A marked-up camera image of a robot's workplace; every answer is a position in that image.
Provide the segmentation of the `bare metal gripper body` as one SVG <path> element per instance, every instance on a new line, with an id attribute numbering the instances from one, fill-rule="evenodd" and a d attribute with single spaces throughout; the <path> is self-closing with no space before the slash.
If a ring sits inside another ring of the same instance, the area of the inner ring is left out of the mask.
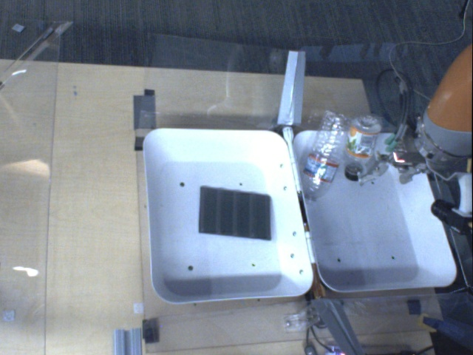
<path id="1" fill-rule="evenodd" d="M 376 149 L 397 168 L 435 174 L 460 172 L 460 157 L 419 138 L 404 138 L 398 141 L 393 138 L 382 138 Z"/>

